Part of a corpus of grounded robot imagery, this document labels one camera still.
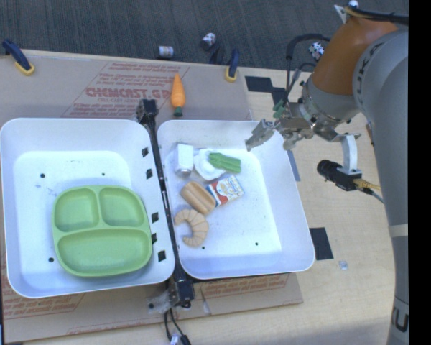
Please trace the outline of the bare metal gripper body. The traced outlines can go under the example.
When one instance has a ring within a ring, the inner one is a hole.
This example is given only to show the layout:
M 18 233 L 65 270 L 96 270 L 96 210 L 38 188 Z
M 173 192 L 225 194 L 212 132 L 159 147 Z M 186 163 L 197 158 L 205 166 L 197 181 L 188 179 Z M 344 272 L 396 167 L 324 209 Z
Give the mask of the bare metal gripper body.
M 290 141 L 317 135 L 328 142 L 340 137 L 335 128 L 345 121 L 341 101 L 279 101 L 274 105 L 274 125 Z

